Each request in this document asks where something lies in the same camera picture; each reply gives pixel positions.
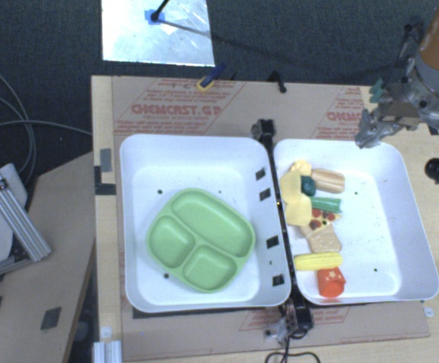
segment dark background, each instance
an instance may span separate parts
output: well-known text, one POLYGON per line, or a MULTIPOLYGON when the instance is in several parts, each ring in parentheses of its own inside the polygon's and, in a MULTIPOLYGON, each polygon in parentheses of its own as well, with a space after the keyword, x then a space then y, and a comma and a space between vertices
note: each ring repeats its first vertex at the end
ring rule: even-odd
MULTIPOLYGON (((207 0, 222 78, 371 85, 394 59, 403 26, 428 24, 439 0, 207 0)), ((91 130, 90 76, 201 78, 208 69, 105 62, 101 0, 0 0, 0 73, 31 119, 91 130)), ((16 102, 0 82, 0 96, 16 102)), ((16 116, 0 104, 0 122, 16 116)), ((36 126, 40 175, 92 149, 92 140, 36 126)), ((22 126, 0 129, 0 166, 23 164, 22 126)))

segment cable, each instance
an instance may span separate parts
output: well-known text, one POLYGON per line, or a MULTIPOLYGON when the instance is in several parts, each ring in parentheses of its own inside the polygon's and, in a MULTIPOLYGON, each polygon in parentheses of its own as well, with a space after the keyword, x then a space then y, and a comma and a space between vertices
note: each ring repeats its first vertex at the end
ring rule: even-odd
POLYGON ((64 125, 60 123, 52 123, 51 121, 40 121, 38 119, 19 119, 15 121, 6 121, 4 123, 0 123, 0 128, 3 126, 9 126, 9 125, 20 125, 20 124, 34 124, 34 125, 41 125, 41 126, 53 126, 55 128, 62 128, 67 129, 72 132, 82 133, 84 135, 92 136, 93 134, 91 132, 88 132, 84 129, 75 128, 74 126, 64 125))
POLYGON ((313 352, 299 352, 299 353, 290 353, 288 350, 290 348, 290 337, 287 339, 287 341, 285 342, 285 351, 284 352, 271 352, 270 354, 268 354, 265 357, 265 363, 269 363, 269 360, 273 357, 273 356, 277 356, 280 355, 282 357, 282 360, 279 363, 287 363, 287 360, 289 357, 295 358, 295 357, 300 357, 300 356, 312 356, 317 363, 322 363, 319 359, 319 356, 317 356, 316 354, 314 354, 313 352))
MULTIPOLYGON (((21 99, 19 98, 19 96, 16 94, 16 92, 14 91, 14 89, 11 87, 11 85, 9 84, 9 82, 6 80, 6 78, 3 77, 1 74, 0 74, 0 80, 1 80, 2 83, 5 84, 5 86, 6 86, 6 87, 8 88, 8 90, 11 92, 11 94, 12 94, 13 97, 14 97, 14 99, 16 100, 16 102, 18 103, 18 105, 20 106, 21 111, 23 112, 23 117, 24 117, 24 119, 30 119, 29 116, 28 116, 28 113, 26 112, 26 109, 25 109, 24 106, 23 106, 23 102, 21 101, 21 99)), ((31 138, 31 139, 33 140, 33 149, 31 150, 31 168, 30 168, 30 172, 29 172, 29 174, 28 174, 28 176, 27 176, 27 178, 26 178, 26 180, 25 180, 25 182, 24 182, 25 185, 27 185, 27 184, 30 182, 30 180, 31 180, 31 178, 32 178, 32 176, 33 176, 33 173, 34 173, 35 168, 36 168, 36 157, 37 157, 37 152, 36 152, 36 137, 35 137, 35 134, 34 134, 33 128, 32 128, 30 125, 26 125, 26 130, 28 130, 29 133, 32 135, 32 138, 31 138)))
MULTIPOLYGON (((7 102, 4 98, 0 97, 0 102, 4 104, 6 107, 8 107, 14 114, 18 116, 19 119, 25 120, 24 117, 21 115, 20 112, 18 112, 12 104, 7 102)), ((30 138, 30 146, 28 148, 28 156, 26 157, 26 161, 24 162, 23 166, 18 170, 19 173, 22 173, 28 164, 31 161, 31 156, 33 155, 33 134, 31 133, 29 128, 26 128, 26 131, 28 132, 28 137, 30 138)))

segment white tray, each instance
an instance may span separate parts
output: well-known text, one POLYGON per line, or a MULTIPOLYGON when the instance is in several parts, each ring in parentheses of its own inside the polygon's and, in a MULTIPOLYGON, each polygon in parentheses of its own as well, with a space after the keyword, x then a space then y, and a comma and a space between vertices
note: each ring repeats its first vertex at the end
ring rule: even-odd
MULTIPOLYGON (((350 141, 283 140, 274 151, 278 177, 295 160, 344 174, 342 217, 334 222, 347 283, 337 299, 319 295, 316 273, 298 271, 300 291, 318 305, 430 299, 439 277, 400 153, 388 144, 360 150, 350 141)), ((298 228, 288 226, 293 255, 310 253, 298 228)))
POLYGON ((126 293, 143 312, 277 306, 291 291, 282 228, 264 147, 251 138, 133 135, 120 148, 123 189, 126 293), (233 282, 200 293, 149 256, 146 234, 166 202, 185 188, 201 188, 241 213, 256 243, 233 282), (270 196, 260 200, 260 193, 270 196), (277 237, 268 248, 266 241, 277 237))

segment green plate compartment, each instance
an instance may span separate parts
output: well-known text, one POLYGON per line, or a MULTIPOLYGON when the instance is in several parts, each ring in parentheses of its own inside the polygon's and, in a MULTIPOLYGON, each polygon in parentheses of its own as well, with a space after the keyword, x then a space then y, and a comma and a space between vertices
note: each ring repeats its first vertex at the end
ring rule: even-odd
POLYGON ((225 288, 241 271, 254 245, 250 222, 199 188, 175 194, 147 233, 151 257, 168 273, 204 293, 225 288))

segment gray floor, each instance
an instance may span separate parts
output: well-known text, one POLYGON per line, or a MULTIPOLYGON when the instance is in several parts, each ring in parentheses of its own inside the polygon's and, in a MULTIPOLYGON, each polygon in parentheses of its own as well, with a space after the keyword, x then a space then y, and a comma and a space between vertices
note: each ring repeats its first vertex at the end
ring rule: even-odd
MULTIPOLYGON (((216 62, 238 80, 372 84, 394 58, 403 25, 428 22, 438 0, 207 0, 216 62)), ((101 59, 101 0, 0 0, 0 73, 32 119, 91 128, 90 76, 200 78, 207 70, 101 59)), ((0 82, 0 96, 13 101, 0 82)), ((0 104, 0 122, 15 118, 0 104)), ((91 149, 91 139, 35 127, 35 175, 91 149)), ((0 129, 0 165, 26 157, 22 126, 0 129)))

